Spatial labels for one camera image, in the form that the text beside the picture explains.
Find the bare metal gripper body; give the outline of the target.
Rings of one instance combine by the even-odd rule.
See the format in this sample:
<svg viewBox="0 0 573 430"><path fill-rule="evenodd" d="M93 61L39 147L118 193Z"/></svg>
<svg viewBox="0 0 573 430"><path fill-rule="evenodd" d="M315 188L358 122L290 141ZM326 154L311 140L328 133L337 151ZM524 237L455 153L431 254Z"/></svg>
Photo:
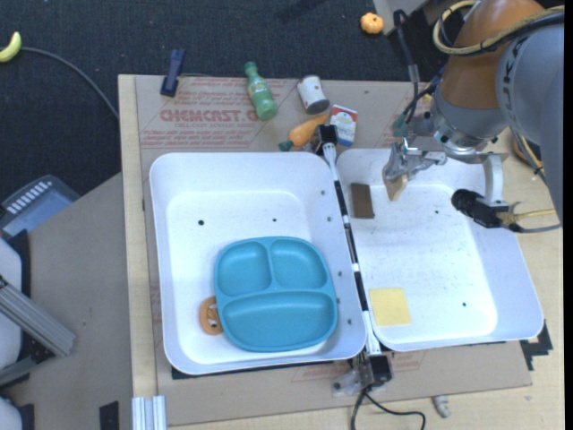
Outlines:
<svg viewBox="0 0 573 430"><path fill-rule="evenodd" d="M435 159L437 165L444 165L449 159L466 164L481 164L487 158L483 152L486 143L463 133L410 133L404 138L404 154Z"/></svg>

